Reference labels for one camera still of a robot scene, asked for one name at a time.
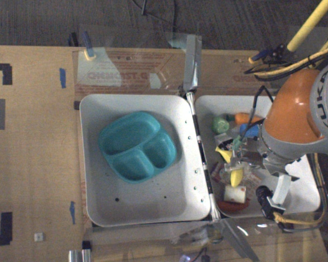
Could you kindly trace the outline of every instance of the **small white cube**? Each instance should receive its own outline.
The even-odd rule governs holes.
[[[42,242],[42,241],[44,241],[44,233],[35,233],[34,242]]]

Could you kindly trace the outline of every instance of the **teal plate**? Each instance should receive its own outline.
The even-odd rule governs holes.
[[[133,112],[103,128],[98,146],[124,181],[141,183],[169,168],[176,147],[160,122],[147,112]]]

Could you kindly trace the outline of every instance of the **wooden surface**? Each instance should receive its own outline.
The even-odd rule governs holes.
[[[82,158],[79,164],[79,112],[73,108],[72,57],[78,50],[0,46],[0,63],[13,67],[11,86],[2,85],[0,72],[0,99],[6,103],[5,130],[0,130],[0,214],[13,213],[13,240],[0,246],[0,261],[67,261],[69,250],[81,249],[85,210],[83,214],[80,186],[84,176],[83,171],[80,175]],[[211,67],[216,73],[223,68],[219,57],[227,54],[240,59],[231,52],[212,54],[220,67]],[[243,61],[249,56],[246,52],[242,55]],[[66,71],[66,88],[61,86],[60,68]],[[75,202],[75,224],[69,210],[71,201]],[[45,234],[43,242],[34,242],[38,232]],[[277,261],[281,250],[285,258],[278,261],[290,261],[291,253],[299,249],[317,259],[303,261],[327,261],[319,232],[308,234],[310,239],[290,241],[266,236],[262,237],[264,243],[258,236],[255,248],[252,246],[258,255],[264,253],[262,261]],[[175,249],[162,242],[147,242],[97,246],[93,255],[95,261],[176,261],[179,253]],[[227,242],[214,246],[213,251],[212,261],[241,261]]]

